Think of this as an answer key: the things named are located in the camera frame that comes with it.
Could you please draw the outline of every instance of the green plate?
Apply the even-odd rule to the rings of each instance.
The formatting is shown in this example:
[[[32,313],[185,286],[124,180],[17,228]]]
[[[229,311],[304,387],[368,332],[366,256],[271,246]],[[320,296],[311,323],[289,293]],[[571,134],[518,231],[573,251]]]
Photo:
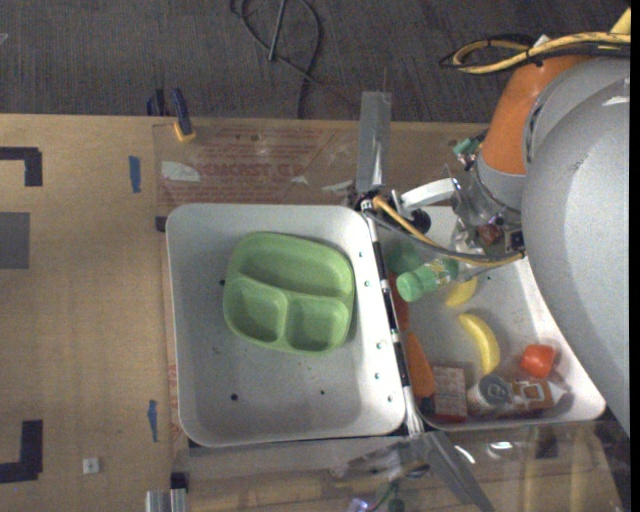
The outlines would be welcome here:
[[[326,354],[347,338],[354,296],[353,268],[340,252],[291,235],[251,233],[231,255],[224,319],[262,347]]]

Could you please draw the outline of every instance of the white square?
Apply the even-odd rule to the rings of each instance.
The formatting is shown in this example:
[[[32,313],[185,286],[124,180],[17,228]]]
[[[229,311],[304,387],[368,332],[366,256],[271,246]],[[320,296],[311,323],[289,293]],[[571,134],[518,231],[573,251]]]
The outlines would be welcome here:
[[[100,471],[100,461],[97,458],[82,460],[82,472],[85,475],[89,475],[91,473],[98,473],[99,471]]]

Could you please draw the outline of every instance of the wooden surface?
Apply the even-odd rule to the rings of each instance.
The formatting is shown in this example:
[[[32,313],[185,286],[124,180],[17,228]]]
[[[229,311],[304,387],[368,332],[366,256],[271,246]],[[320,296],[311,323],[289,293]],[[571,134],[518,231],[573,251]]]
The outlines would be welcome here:
[[[147,490],[169,487],[174,457],[167,372],[171,361],[162,284],[164,236],[154,225],[152,136],[152,127],[166,122],[148,117],[0,116],[0,146],[37,146],[44,167],[44,186],[26,188],[22,163],[0,161],[0,211],[29,212],[31,218],[29,269],[0,270],[0,463],[17,460],[22,421],[44,422],[43,472],[37,481],[0,484],[2,511],[138,511]],[[256,122],[242,121],[248,126]],[[259,124],[334,130],[351,134],[349,140],[357,130],[350,121]],[[437,176],[443,162],[453,158],[452,142],[477,128],[394,124],[392,140],[398,142],[392,167],[407,183]],[[140,193],[132,189],[129,156],[140,159]],[[353,151],[346,161],[353,161]],[[353,177],[354,169],[341,169],[331,179]],[[157,442],[147,417],[150,400],[157,402]],[[101,471],[83,475],[82,460],[91,457],[99,458]],[[276,485],[264,491],[268,499],[261,501],[235,498],[240,491],[234,485],[248,484],[230,483],[226,490],[218,488],[226,493],[226,505],[212,505],[205,492],[198,510],[342,506],[344,500],[329,508],[293,504],[297,498],[316,500],[316,484],[305,482],[298,486],[293,479],[286,489]],[[200,490],[210,489],[207,485]],[[279,507],[284,502],[274,496],[290,489],[297,489],[293,498]],[[431,499],[436,491],[418,486],[415,492]],[[448,491],[438,492],[449,497],[436,502],[449,506],[453,498]]]

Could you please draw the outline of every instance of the orange object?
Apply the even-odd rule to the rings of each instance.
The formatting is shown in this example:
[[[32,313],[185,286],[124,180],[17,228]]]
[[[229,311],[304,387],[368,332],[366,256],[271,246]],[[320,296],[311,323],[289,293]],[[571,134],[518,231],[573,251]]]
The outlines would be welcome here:
[[[522,354],[520,368],[533,377],[545,379],[553,367],[555,357],[556,351],[549,345],[528,345]]]
[[[435,393],[436,385],[427,356],[422,351],[418,338],[412,332],[407,334],[404,354],[407,359],[413,395],[420,403],[423,398],[430,397]]]
[[[397,278],[397,274],[395,274],[394,272],[389,272],[389,287],[391,288],[391,299],[393,300],[393,307],[396,310],[398,329],[400,329],[400,332],[403,332],[409,329],[409,304],[405,300],[403,300],[398,293],[398,288],[396,286]]]
[[[528,64],[513,73],[482,144],[483,158],[490,167],[507,174],[525,174],[522,134],[536,98],[554,78],[589,58],[584,55],[553,57],[541,66]]]

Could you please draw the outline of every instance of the banana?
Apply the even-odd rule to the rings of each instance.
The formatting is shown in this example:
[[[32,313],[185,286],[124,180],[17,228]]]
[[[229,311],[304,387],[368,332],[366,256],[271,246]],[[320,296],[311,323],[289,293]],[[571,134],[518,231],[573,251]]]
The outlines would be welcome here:
[[[455,282],[451,285],[449,294],[444,303],[449,307],[460,306],[467,302],[476,292],[478,278],[472,277],[464,283]]]
[[[500,345],[482,318],[470,313],[458,315],[458,321],[469,334],[480,356],[482,374],[491,373],[500,364]]]

